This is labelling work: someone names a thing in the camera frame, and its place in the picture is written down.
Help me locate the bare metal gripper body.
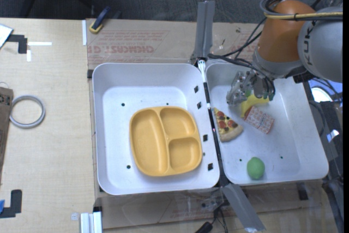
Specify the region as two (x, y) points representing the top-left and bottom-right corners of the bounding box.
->
(246, 70), (274, 100)

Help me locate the yellow banana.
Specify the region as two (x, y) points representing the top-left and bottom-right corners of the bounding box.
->
(240, 92), (270, 118)

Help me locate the toy pizza slice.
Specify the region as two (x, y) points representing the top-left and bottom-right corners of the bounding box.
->
(213, 107), (244, 143)

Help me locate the orange and white carton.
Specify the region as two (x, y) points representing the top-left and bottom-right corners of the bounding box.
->
(243, 106), (275, 135)

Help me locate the white plastic tray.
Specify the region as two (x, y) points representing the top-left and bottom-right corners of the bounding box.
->
(204, 62), (329, 187)
(92, 62), (220, 196)

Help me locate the green lime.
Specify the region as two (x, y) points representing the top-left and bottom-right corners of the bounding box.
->
(246, 157), (266, 180)

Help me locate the yellow divided plate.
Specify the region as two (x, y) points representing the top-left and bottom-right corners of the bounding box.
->
(129, 106), (204, 177)

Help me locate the brown cardboard board red print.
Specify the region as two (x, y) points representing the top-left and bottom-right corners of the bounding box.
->
(86, 18), (339, 230)

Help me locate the white tape roll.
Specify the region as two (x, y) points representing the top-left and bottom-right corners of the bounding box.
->
(9, 94), (46, 129)

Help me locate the brown paper bag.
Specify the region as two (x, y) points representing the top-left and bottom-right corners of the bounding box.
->
(0, 86), (14, 186)

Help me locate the black block with thin wires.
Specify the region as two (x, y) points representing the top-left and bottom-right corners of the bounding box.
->
(194, 221), (214, 233)

